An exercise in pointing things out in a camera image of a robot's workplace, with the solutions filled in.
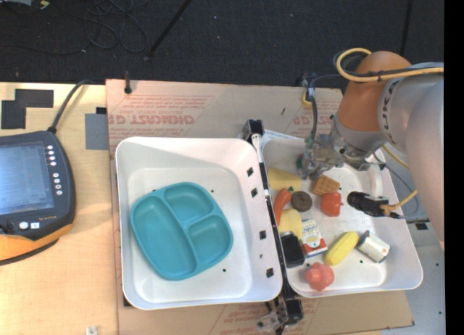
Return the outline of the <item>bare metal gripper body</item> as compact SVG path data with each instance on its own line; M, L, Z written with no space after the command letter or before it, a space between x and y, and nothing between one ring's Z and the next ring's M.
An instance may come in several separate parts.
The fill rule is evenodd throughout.
M333 148L328 134L307 136L304 140L302 167L304 170L330 170L344 165L341 155Z

